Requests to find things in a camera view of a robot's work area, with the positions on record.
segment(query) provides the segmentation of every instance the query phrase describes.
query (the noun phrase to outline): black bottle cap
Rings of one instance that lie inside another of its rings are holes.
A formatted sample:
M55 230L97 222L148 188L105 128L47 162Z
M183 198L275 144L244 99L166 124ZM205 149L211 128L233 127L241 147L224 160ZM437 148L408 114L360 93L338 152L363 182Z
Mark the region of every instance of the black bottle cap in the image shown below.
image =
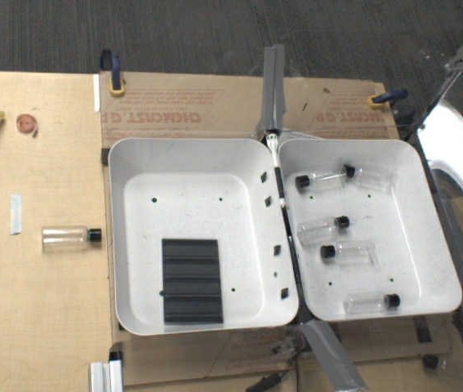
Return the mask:
M335 223L338 225L338 229L347 228L350 224L349 218L347 216L338 216L335 218Z
M438 368L440 359L432 354L424 354L421 358L421 362L423 363L424 368L435 370Z
M89 229L87 239L91 242L102 241L102 229Z
M345 170L345 176L348 179L352 179L354 177L354 174L356 173L356 168L353 166L348 166L347 164L344 164L344 170Z
M298 176L296 179L296 187L303 189L304 187L309 187L311 180L309 176Z
M396 293L385 295L387 298L387 308L398 308L400 306L400 296Z
M331 258L336 254L336 249L334 245L322 245L320 247L320 255L322 258Z

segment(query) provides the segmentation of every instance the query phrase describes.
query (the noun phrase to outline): wooden table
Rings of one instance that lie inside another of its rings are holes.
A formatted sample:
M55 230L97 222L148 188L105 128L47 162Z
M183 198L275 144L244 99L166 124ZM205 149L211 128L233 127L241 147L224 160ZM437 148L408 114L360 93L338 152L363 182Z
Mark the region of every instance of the wooden table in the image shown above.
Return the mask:
M0 73L0 391L86 391L89 363L112 345L106 245L43 252L44 225L105 230L100 115L91 75ZM38 120L36 137L16 117ZM10 235L10 196L22 195L22 233ZM453 352L462 354L453 333ZM357 364L373 391L449 390L419 359ZM294 373L277 390L295 390ZM137 390L244 390L243 376ZM330 390L320 370L302 373L302 390Z

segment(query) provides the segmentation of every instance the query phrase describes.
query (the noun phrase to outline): dark gray floor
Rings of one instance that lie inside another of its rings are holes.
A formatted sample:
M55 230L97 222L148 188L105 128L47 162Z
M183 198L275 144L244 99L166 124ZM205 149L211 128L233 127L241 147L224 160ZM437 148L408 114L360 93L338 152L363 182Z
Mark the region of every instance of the dark gray floor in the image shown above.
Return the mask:
M103 47L131 71L286 76L406 87L424 109L463 43L463 0L0 0L0 70L94 73Z

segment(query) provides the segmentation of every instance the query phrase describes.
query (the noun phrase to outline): blue clamp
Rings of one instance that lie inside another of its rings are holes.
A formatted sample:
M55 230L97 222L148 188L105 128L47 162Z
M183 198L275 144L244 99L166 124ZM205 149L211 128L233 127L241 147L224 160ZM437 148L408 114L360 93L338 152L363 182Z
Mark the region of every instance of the blue clamp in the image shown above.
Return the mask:
M124 94L124 80L120 75L120 59L117 52L110 49L103 49L100 55L100 69L111 71L109 79L109 93L112 96L122 96Z
M384 107L385 103L389 102L392 107L398 100L405 99L407 96L409 96L409 91L406 88L396 88L378 96L369 96L367 104L376 109Z

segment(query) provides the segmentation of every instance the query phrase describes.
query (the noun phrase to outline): white tray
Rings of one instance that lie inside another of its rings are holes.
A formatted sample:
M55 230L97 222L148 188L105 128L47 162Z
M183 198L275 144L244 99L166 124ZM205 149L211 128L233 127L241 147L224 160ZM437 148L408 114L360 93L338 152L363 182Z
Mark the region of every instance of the white tray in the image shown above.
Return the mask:
M348 216L341 239L375 240L378 268L329 265L319 251L294 237L306 303L327 321L372 319L453 311L461 286L417 152L399 140L289 140L278 151L293 233L323 216ZM323 192L298 190L295 177L327 173L343 164L375 168L390 179L390 191L336 185ZM397 293L392 312L348 315L351 293Z
M109 175L115 303L129 332L272 327L294 319L298 297L266 147L254 140L126 139L110 150ZM164 238L218 241L223 323L163 322Z

